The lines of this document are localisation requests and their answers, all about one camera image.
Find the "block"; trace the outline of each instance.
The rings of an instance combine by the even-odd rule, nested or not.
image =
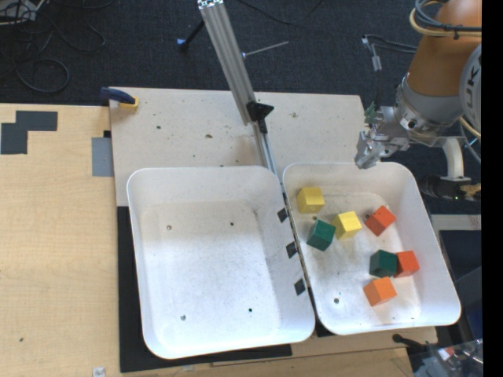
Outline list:
[[[363,291],[372,307],[388,302],[397,295],[389,276],[371,281],[363,287]]]
[[[339,240],[353,237],[362,228],[362,224],[354,211],[336,215],[330,224],[336,227],[336,238]]]
[[[410,276],[419,271],[419,262],[417,262],[416,254],[413,250],[400,251],[396,254],[396,257],[397,264],[396,274],[394,275],[395,278]]]
[[[316,247],[318,250],[325,251],[332,243],[335,231],[336,228],[333,225],[317,219],[311,226],[309,236],[307,237],[307,244]]]
[[[378,250],[370,256],[369,274],[382,278],[396,274],[397,255],[385,250]]]
[[[325,205],[321,188],[303,187],[297,194],[297,205],[301,214],[317,214]]]
[[[369,216],[365,221],[365,225],[372,230],[376,236],[379,236],[394,221],[396,221],[395,215],[384,205],[381,205]]]

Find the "black bracket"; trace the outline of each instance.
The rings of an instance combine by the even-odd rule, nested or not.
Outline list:
[[[273,110],[274,106],[268,104],[260,104],[259,102],[250,101],[246,105],[248,114],[252,122],[257,122],[259,124],[259,129],[262,133],[267,133],[266,126],[266,116],[269,115]]]

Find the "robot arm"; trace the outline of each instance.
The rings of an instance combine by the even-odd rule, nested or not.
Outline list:
[[[434,3],[442,7],[430,19],[422,8]],[[445,137],[444,132],[460,121],[480,138],[482,0],[417,0],[409,19],[423,37],[397,88],[395,106],[372,104],[365,111],[369,130],[359,135],[355,163],[367,169],[380,158],[407,150],[412,141],[442,148],[448,174],[426,178],[424,192],[476,199],[479,185],[469,186],[463,175],[460,145],[465,137]]]

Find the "black carpet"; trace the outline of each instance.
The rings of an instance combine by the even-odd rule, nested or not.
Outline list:
[[[13,103],[103,104],[102,86],[228,90],[203,28],[197,0],[51,0],[36,21],[0,27],[0,100]],[[374,100],[377,80],[364,34],[416,46],[409,24],[415,0],[226,0],[240,49],[248,56],[255,92],[359,95]],[[412,54],[382,49],[382,104],[393,105],[395,87]],[[390,159],[419,178],[446,175],[439,148],[413,145]],[[480,181],[480,166],[467,152],[465,175]],[[480,214],[480,202],[424,197],[431,214]]]

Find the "yellow block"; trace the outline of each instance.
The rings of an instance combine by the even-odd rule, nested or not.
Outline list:
[[[297,194],[297,204],[302,214],[316,214],[325,205],[321,188],[303,187]]]
[[[353,237],[362,228],[362,224],[353,210],[338,214],[330,223],[336,227],[336,238],[339,240]]]

